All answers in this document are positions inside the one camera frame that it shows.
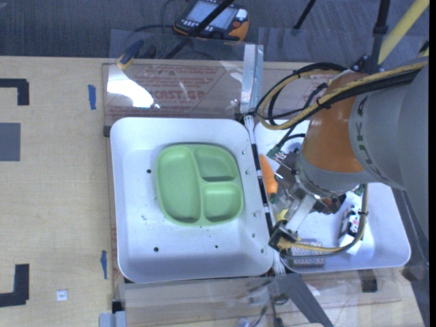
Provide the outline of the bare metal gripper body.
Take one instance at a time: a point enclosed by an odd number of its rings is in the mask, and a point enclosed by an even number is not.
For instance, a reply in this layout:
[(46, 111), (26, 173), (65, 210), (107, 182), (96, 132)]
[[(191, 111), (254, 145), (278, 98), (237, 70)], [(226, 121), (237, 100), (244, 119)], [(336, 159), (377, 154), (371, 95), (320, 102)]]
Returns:
[(298, 151), (288, 153), (279, 160), (276, 179), (290, 201), (290, 212), (297, 211), (335, 214), (341, 208), (345, 192), (331, 191), (313, 182), (303, 170)]

